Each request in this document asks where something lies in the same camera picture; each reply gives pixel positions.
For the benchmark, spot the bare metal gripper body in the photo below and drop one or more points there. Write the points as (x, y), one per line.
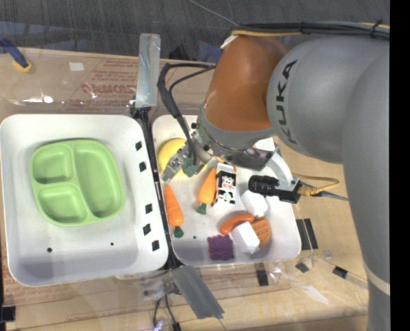
(204, 148)

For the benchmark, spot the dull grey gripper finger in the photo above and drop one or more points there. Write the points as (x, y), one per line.
(169, 173)

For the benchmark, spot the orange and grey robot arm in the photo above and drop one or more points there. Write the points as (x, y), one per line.
(328, 91)

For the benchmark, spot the yellow banana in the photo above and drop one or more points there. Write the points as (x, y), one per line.
(168, 150)

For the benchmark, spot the orange carrot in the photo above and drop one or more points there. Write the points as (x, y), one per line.
(207, 188)
(173, 209)

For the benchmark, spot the white carton with cow print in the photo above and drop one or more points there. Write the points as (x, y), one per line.
(227, 185)

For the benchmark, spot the white plastic tray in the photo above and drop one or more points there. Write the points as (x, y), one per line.
(197, 226)
(70, 253)

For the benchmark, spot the orange-red sausage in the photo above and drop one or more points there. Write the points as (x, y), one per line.
(234, 223)

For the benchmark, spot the green divided plate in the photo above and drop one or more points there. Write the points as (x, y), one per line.
(87, 178)

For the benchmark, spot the purple grapes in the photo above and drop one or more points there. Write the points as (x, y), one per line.
(220, 247)

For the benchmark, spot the brown waffle biscuit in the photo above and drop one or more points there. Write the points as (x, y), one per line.
(264, 231)

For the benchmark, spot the brown cardboard board red print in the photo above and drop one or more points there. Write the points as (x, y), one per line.
(98, 81)

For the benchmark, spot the black cylinder on white bracket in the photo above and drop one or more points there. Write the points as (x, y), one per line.
(264, 185)

